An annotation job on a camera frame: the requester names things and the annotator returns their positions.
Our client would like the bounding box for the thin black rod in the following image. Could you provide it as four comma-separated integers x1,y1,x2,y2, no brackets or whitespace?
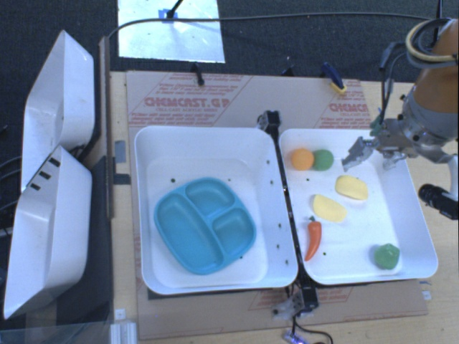
270,127,312,290

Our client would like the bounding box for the yellow rounded slice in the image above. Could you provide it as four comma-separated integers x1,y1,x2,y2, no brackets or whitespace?
311,193,348,224
335,175,369,201

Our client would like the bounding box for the black cylinder on white bracket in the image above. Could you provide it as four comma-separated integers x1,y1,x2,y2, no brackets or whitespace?
417,154,459,221

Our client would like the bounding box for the black block with thin wires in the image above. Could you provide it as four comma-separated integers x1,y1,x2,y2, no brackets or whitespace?
290,285,320,317
257,110,281,131

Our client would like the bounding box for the orange ball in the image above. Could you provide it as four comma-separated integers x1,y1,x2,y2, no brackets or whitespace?
290,148,316,172

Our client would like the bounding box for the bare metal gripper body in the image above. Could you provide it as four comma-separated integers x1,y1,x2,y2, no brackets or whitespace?
374,118,450,163

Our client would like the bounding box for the brown cardboard board red print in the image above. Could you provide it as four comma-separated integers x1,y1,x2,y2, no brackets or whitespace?
125,70,430,340

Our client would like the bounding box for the orange carrot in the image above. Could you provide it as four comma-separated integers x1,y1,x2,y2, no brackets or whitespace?
304,216,323,262

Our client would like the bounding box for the green ball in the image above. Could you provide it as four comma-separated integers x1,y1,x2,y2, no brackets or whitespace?
313,149,335,172

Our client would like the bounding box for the blue divided plate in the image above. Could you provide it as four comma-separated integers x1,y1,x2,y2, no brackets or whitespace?
153,176,257,276

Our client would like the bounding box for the white plastic tray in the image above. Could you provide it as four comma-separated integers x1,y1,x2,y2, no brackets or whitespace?
278,128,440,286
133,125,300,296

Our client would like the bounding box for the green bell pepper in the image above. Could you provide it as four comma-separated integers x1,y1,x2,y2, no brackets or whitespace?
374,243,401,271

